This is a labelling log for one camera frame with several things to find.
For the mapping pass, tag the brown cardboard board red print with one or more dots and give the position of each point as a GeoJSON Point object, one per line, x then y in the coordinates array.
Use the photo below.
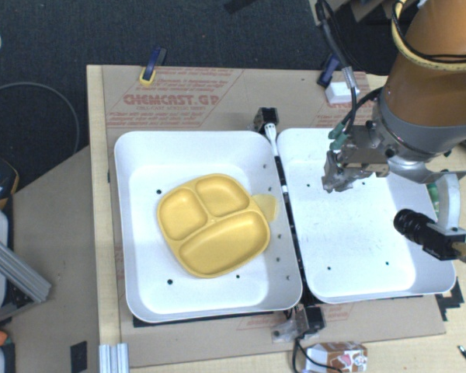
{"type": "Point", "coordinates": [202, 103]}

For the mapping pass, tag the black cylinder on white bracket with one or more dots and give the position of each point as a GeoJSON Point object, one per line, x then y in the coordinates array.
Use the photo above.
{"type": "Point", "coordinates": [431, 235]}

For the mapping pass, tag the white rectangular block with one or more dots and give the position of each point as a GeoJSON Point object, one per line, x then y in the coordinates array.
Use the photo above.
{"type": "Point", "coordinates": [338, 93]}

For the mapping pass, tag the brown and white carton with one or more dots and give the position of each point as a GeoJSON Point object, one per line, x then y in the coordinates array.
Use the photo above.
{"type": "Point", "coordinates": [338, 358]}

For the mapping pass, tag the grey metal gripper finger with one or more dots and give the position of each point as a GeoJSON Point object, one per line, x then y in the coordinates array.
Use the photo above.
{"type": "Point", "coordinates": [330, 173]}
{"type": "Point", "coordinates": [349, 179]}

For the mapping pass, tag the white plastic tray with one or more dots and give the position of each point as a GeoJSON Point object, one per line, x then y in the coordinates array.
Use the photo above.
{"type": "Point", "coordinates": [349, 239]}
{"type": "Point", "coordinates": [147, 247]}

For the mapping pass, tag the green oblong object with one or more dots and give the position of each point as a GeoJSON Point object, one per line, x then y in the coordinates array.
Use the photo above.
{"type": "Point", "coordinates": [433, 196]}

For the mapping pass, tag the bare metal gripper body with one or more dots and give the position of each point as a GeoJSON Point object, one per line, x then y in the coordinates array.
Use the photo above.
{"type": "Point", "coordinates": [367, 148]}

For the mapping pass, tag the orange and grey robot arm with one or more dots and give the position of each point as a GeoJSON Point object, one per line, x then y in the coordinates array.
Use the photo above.
{"type": "Point", "coordinates": [431, 88]}

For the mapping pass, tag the thin black and white rod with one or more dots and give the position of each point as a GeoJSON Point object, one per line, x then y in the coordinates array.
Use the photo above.
{"type": "Point", "coordinates": [291, 224]}

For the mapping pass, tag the yellow divided plate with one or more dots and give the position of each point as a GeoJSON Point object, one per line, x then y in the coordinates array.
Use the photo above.
{"type": "Point", "coordinates": [213, 227]}

